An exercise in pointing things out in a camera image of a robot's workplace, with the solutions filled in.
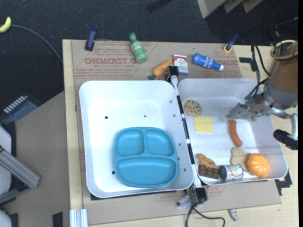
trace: wooden table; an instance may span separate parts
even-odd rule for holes
[[[73,72],[72,40],[63,40],[63,62],[64,62],[64,85],[65,85],[65,105],[66,105],[66,127],[68,142],[68,165],[69,165],[69,183],[70,183],[70,205],[72,210],[83,208],[82,184],[80,175],[80,156],[77,129],[77,115],[75,112],[75,87]],[[265,65],[274,66],[275,62],[269,55],[271,47],[262,46],[260,51]],[[251,72],[250,66],[242,64],[239,57],[251,57],[250,46],[234,46],[234,52],[238,59],[239,68],[244,78],[255,80],[255,73]],[[261,70],[261,78],[265,78],[265,73]],[[297,113],[297,107],[290,109],[289,113]],[[291,123],[275,116],[271,116],[275,129],[283,129],[291,132]],[[285,145],[282,145],[284,156],[286,158],[289,173],[292,178],[290,188],[282,190],[281,204],[271,206],[259,206],[252,208],[238,209],[238,221],[233,221],[228,211],[216,211],[204,213],[209,217],[223,217],[226,220],[226,226],[298,226],[298,151],[292,151]],[[116,222],[110,224],[100,224],[94,226],[184,226],[186,215],[177,215],[173,217],[150,218],[144,220],[134,220],[127,222]],[[197,214],[192,214],[189,220],[189,226],[222,226],[221,220],[201,219]]]

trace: yellow sponge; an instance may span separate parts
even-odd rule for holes
[[[212,134],[213,120],[211,116],[200,115],[194,117],[195,132]]]

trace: blue plate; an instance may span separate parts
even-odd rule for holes
[[[115,139],[114,163],[118,178],[133,187],[161,187],[178,175],[174,141],[164,130],[133,127]]]

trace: orange pumpkin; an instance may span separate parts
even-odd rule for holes
[[[250,172],[257,176],[266,176],[270,169],[268,159],[261,153],[250,154],[247,165]]]

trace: banana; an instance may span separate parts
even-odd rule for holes
[[[11,26],[11,19],[10,17],[7,17],[5,20],[5,23],[0,26],[0,33],[4,33],[5,31],[7,31]]]

